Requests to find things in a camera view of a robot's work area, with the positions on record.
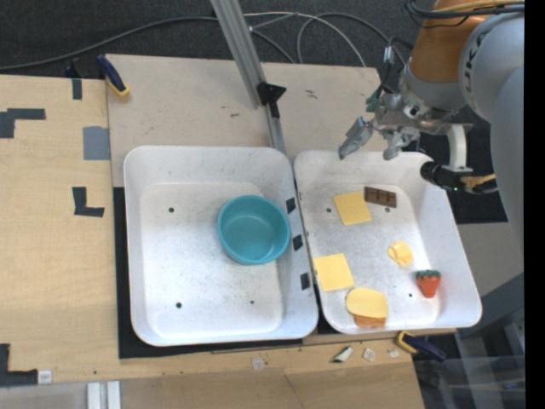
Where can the curled white paper scrap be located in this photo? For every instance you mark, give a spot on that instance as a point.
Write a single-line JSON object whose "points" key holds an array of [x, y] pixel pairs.
{"points": [[342, 354]]}

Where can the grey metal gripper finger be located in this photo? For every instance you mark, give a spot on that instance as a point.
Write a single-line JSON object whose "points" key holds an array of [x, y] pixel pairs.
{"points": [[357, 136], [398, 141]]}

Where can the black cylinder on white bracket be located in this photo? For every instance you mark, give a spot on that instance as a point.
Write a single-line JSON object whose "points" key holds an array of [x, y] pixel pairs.
{"points": [[440, 175]]}

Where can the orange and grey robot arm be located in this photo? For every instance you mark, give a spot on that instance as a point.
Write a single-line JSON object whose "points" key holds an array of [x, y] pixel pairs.
{"points": [[489, 58]]}

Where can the brown chocolate bar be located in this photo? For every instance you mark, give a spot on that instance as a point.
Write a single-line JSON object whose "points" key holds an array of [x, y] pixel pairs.
{"points": [[380, 197]]}

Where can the red strawberry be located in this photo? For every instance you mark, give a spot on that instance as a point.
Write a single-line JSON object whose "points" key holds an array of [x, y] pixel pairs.
{"points": [[428, 283]]}

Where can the teal bowl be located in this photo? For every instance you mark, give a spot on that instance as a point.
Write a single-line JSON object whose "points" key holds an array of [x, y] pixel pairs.
{"points": [[253, 232]]}

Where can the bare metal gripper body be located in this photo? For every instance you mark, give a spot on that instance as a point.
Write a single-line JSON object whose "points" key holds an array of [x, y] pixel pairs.
{"points": [[419, 119]]}

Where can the rounded yellow cheese slice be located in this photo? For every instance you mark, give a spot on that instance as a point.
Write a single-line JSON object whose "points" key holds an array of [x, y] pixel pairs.
{"points": [[366, 301]]}

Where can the white plastic tray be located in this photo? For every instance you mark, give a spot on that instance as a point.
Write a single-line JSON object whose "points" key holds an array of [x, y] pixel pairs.
{"points": [[366, 245], [191, 271]]}

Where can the pale wood board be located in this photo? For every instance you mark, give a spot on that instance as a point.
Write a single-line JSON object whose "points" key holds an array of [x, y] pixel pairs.
{"points": [[187, 105]]}

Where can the small white square scrap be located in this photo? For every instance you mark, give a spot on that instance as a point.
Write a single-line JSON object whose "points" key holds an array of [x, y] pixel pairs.
{"points": [[369, 354]]}

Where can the yellow butter piece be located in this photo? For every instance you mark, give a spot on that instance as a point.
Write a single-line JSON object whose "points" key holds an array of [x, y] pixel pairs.
{"points": [[400, 253]]}

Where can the orange bread slice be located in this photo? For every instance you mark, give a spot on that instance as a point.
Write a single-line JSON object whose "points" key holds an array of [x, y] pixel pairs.
{"points": [[369, 321]]}

